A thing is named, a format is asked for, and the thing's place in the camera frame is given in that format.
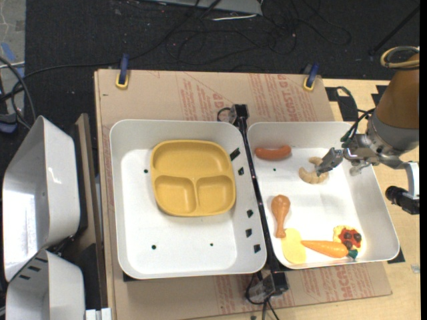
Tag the white plastic tray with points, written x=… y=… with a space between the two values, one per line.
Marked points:
x=320 y=205
x=187 y=242

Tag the orange carrot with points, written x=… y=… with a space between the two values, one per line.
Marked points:
x=328 y=248

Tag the beige croissant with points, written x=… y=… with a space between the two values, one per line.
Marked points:
x=308 y=176

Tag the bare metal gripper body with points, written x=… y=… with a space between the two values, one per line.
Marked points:
x=373 y=152

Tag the pale yellow oval slice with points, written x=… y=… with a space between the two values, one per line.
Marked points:
x=293 y=248

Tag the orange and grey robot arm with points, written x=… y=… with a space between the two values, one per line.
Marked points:
x=398 y=105

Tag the yellow divided plate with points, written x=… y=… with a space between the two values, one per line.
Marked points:
x=187 y=165

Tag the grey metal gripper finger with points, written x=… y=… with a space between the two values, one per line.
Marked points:
x=360 y=167
x=332 y=158

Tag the orange sausage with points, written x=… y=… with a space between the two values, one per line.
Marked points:
x=273 y=153

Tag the black cylinder on white bracket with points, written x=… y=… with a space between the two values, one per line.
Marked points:
x=405 y=200

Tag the slice of pizza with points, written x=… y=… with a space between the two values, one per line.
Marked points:
x=347 y=234

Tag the brown cardboard board red print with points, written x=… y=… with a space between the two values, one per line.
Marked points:
x=187 y=92

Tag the orange chicken drumstick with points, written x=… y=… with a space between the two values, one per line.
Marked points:
x=280 y=207

